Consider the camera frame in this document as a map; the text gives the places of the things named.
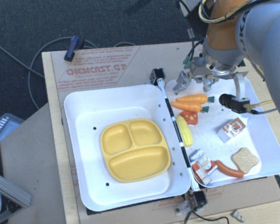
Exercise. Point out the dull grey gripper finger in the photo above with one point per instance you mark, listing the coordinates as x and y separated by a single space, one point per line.
207 84
181 83

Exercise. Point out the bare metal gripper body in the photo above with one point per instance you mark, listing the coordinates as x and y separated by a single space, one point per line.
203 69

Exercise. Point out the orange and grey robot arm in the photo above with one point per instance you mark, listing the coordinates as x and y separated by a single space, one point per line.
261 38

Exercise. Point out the orange carrot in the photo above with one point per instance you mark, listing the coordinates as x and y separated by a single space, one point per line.
195 98
187 106

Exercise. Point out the red packet with yellow star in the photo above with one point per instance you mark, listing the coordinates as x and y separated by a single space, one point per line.
191 118

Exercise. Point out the thin black and white rod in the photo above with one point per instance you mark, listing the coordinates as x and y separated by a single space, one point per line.
177 130

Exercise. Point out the yellow corn cob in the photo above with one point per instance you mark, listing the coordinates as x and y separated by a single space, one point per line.
184 131

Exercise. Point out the white and orange carton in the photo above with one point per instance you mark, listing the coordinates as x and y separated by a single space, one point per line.
231 129

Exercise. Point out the white plastic tray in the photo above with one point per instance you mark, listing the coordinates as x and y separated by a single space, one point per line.
231 134
123 147

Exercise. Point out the yellow divided plate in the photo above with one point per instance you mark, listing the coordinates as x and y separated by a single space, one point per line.
135 150

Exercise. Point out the red and white carton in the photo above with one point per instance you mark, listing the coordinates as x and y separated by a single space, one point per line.
202 165

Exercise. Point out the tan bread slice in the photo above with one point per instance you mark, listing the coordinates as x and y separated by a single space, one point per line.
245 160

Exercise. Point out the brown cardboard board red print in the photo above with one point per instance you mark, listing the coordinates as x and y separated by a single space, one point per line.
96 64

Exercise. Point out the orange sausage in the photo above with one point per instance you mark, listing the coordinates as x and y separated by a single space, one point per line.
228 169

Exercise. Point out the black cylinder on white bracket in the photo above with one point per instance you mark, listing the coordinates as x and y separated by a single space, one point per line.
235 102

